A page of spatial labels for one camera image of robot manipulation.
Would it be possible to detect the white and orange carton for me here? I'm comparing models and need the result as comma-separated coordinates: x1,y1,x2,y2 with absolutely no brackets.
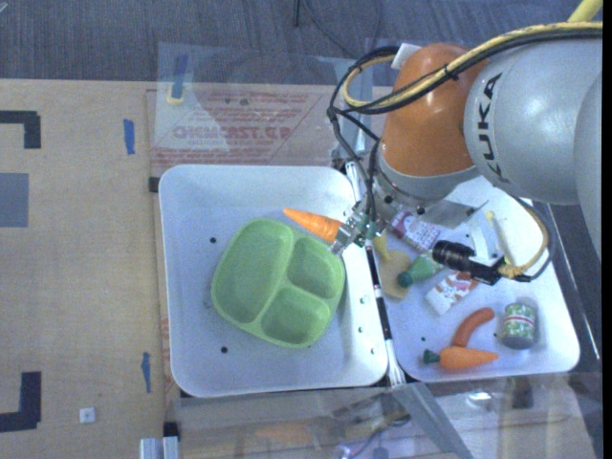
425,271,480,317

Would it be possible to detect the orange sausage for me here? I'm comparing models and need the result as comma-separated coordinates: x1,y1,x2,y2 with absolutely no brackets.
450,306,496,349

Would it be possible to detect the dark red and white packet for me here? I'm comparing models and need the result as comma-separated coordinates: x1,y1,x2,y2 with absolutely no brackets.
388,209,442,253

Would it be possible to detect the green divided plate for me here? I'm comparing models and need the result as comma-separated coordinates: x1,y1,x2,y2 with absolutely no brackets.
209,217,347,350

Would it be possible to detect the green bottle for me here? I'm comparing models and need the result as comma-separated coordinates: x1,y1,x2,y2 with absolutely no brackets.
397,254,445,289

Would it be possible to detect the tan pizza slice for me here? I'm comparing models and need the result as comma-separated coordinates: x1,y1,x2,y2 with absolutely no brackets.
372,230,413,301

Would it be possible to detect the green and white can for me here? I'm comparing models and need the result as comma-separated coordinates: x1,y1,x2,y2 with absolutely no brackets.
501,301,537,350

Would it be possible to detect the thin black and white rod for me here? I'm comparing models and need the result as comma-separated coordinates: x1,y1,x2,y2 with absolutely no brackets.
343,160,406,386

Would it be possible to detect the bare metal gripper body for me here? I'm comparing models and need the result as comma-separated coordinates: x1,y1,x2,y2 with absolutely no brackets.
342,185,434,239

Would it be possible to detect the black cylinder on white bracket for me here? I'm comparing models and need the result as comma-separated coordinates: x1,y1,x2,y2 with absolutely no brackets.
432,210,516,287

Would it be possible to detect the white plastic tray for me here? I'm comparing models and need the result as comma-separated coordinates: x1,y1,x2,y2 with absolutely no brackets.
158,164,389,399
365,174,582,384

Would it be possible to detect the orange carrot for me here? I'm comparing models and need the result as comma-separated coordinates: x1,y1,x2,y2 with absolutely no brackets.
282,207,346,245
422,345,500,372

